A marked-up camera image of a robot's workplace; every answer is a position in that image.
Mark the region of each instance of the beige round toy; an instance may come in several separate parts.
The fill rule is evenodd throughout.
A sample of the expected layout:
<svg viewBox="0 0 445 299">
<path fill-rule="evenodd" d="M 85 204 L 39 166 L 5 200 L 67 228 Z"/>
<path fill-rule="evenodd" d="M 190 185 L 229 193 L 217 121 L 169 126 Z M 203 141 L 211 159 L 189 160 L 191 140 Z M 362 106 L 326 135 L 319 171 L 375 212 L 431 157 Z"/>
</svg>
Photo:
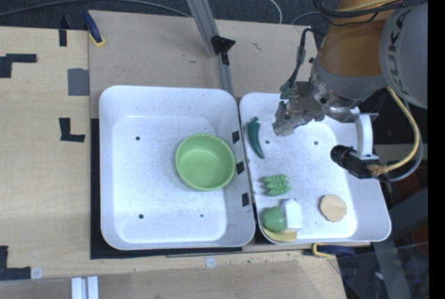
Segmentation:
<svg viewBox="0 0 445 299">
<path fill-rule="evenodd" d="M 329 221 L 340 221 L 347 213 L 345 202 L 337 195 L 325 195 L 320 201 L 320 211 Z"/>
</svg>

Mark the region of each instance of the wooden table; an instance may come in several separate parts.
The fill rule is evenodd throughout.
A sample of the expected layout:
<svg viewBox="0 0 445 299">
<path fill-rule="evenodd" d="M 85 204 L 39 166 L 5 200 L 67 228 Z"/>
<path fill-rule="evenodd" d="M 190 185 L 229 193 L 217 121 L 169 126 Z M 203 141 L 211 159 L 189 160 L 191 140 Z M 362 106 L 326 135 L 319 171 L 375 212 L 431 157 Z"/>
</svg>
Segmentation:
<svg viewBox="0 0 445 299">
<path fill-rule="evenodd" d="M 92 15 L 103 26 L 110 13 Z M 208 255 L 204 254 L 90 259 L 90 119 L 97 117 L 101 90 L 116 83 L 220 87 L 219 76 L 214 73 L 218 69 L 209 64 L 215 57 L 207 56 L 200 47 L 192 19 L 117 15 L 131 21 L 123 29 L 149 22 L 150 28 L 143 35 L 148 42 L 139 51 L 120 49 L 117 58 L 108 58 L 112 68 L 109 65 L 106 69 L 97 54 L 106 56 L 107 46 L 95 49 L 86 31 L 66 31 L 67 44 L 63 46 L 64 32 L 0 27 L 0 56 L 38 57 L 36 63 L 13 63 L 11 77 L 0 78 L 0 245 L 9 246 L 8 267 L 41 268 L 43 278 L 100 275 L 101 293 L 108 293 L 109 298 L 116 293 L 142 297 L 148 282 L 151 288 L 156 287 L 160 298 L 177 298 L 178 293 L 184 298 L 201 298 L 216 289 L 214 298 L 228 298 L 230 293 L 243 298 L 297 293 L 301 298 L 345 298 L 335 262 L 304 256 L 301 246 L 258 245 L 253 241 L 241 253 L 213 254 L 214 268 L 207 268 Z M 229 52 L 235 96 L 277 92 L 294 68 L 297 41 L 304 27 L 217 23 L 222 36 L 237 41 Z M 113 36 L 105 38 L 113 44 Z M 165 40 L 169 43 L 160 45 Z M 142 63 L 137 58 L 145 50 L 151 53 L 142 64 L 146 78 L 140 75 L 139 67 L 131 67 Z M 315 53 L 314 40 L 308 38 L 306 58 Z M 164 59 L 159 67 L 150 67 L 161 56 Z M 125 63 L 129 66 L 126 70 L 122 67 Z M 89 96 L 69 95 L 70 70 L 89 70 Z M 308 72 L 309 64 L 305 63 L 299 79 Z M 85 135 L 84 141 L 60 140 L 60 118 L 69 118 L 71 134 Z M 20 288 L 26 290 L 30 285 L 24 282 Z M 0 293 L 20 293 L 18 288 L 17 284 L 1 283 Z"/>
</svg>

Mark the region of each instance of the white tray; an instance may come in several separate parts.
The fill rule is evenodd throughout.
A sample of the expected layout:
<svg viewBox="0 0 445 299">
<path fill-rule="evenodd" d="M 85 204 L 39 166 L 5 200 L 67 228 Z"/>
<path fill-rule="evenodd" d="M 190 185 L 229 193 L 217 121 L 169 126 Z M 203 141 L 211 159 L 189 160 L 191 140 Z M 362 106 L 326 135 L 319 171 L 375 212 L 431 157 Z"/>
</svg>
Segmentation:
<svg viewBox="0 0 445 299">
<path fill-rule="evenodd" d="M 279 102 L 278 94 L 252 93 L 242 98 L 239 107 L 259 224 L 265 209 L 281 206 L 285 199 L 294 198 L 301 206 L 303 220 L 295 243 L 386 239 L 391 232 L 391 222 L 379 181 L 358 179 L 330 158 L 335 145 L 357 149 L 355 124 L 342 124 L 325 117 L 322 122 L 313 121 L 298 127 L 290 136 L 276 136 L 272 123 Z M 245 130 L 255 116 L 261 125 L 259 139 L 265 159 L 254 153 Z M 291 190 L 279 197 L 265 195 L 261 179 L 277 174 L 288 177 Z M 348 208 L 345 218 L 337 223 L 326 220 L 318 208 L 320 198 L 331 194 L 340 196 Z"/>
<path fill-rule="evenodd" d="M 99 125 L 101 229 L 111 246 L 215 248 L 251 240 L 248 172 L 238 108 L 229 93 L 113 86 L 100 97 Z M 190 189 L 175 168 L 179 142 L 202 132 L 222 138 L 238 164 L 233 180 L 217 191 Z"/>
</svg>

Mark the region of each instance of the green bowl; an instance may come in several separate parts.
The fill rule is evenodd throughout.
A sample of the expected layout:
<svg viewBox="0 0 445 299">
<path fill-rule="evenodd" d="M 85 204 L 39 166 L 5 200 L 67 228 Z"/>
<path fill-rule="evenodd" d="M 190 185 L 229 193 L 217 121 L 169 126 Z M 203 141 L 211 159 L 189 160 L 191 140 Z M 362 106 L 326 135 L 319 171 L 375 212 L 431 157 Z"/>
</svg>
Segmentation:
<svg viewBox="0 0 445 299">
<path fill-rule="evenodd" d="M 194 134 L 181 141 L 175 155 L 182 181 L 197 191 L 226 186 L 235 175 L 235 156 L 221 138 Z"/>
</svg>

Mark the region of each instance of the yellow cable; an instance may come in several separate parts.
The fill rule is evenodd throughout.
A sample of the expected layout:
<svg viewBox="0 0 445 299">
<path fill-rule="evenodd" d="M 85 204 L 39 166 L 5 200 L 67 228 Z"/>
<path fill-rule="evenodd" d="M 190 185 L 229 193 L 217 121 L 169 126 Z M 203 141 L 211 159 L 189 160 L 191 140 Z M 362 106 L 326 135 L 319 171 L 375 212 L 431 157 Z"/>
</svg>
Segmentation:
<svg viewBox="0 0 445 299">
<path fill-rule="evenodd" d="M 361 3 L 361 4 L 356 5 L 356 6 L 352 6 L 352 7 L 348 7 L 348 8 L 342 8 L 342 9 L 337 10 L 337 11 L 348 12 L 348 11 L 365 10 L 366 8 L 369 8 L 371 6 L 379 5 L 381 3 L 395 2 L 395 1 L 397 1 L 397 0 L 372 0 L 372 1 Z"/>
<path fill-rule="evenodd" d="M 405 105 L 402 103 L 402 101 L 398 98 L 397 94 L 392 90 L 389 86 L 387 87 L 387 90 L 389 94 L 393 97 L 394 101 L 397 103 L 398 107 L 402 110 L 402 112 L 407 117 L 408 121 L 410 122 L 412 126 L 412 130 L 414 132 L 414 144 L 411 149 L 411 152 L 401 161 L 391 164 L 391 165 L 380 165 L 380 164 L 371 164 L 368 165 L 368 169 L 372 172 L 372 175 L 374 177 L 378 177 L 379 175 L 382 175 L 384 173 L 388 173 L 391 170 L 397 169 L 401 167 L 402 165 L 405 165 L 407 162 L 411 160 L 411 158 L 416 154 L 417 148 L 419 148 L 419 141 L 420 141 L 420 132 L 419 128 L 417 127 L 416 121 L 412 117 L 411 113 L 408 111 L 408 109 L 405 107 Z"/>
</svg>

